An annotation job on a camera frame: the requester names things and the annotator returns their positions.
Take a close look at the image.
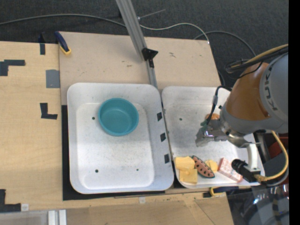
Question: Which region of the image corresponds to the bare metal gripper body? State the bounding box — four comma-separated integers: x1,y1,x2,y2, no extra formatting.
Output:
206,119,245,148

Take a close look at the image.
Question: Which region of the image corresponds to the white plastic tray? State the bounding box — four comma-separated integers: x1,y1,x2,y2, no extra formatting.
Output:
161,85,266,189
67,82,175,195

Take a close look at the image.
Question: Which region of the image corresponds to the orange round toy food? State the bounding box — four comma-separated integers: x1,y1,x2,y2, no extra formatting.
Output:
205,112,221,121

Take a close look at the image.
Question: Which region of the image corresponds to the small yellow cheese piece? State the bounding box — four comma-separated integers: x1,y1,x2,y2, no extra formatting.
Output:
204,159,219,173

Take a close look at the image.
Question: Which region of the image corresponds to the red watermelon slice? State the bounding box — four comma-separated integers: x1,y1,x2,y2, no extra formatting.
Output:
191,155,216,180

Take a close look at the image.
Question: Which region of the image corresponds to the pink packet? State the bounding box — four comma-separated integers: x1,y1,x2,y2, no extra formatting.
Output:
217,157,244,183

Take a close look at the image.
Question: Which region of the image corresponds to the teal bowl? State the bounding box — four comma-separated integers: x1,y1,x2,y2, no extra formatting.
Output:
97,97,140,137

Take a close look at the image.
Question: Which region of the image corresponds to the pale wood board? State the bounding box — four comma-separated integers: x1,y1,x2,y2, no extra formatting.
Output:
58,31,232,199

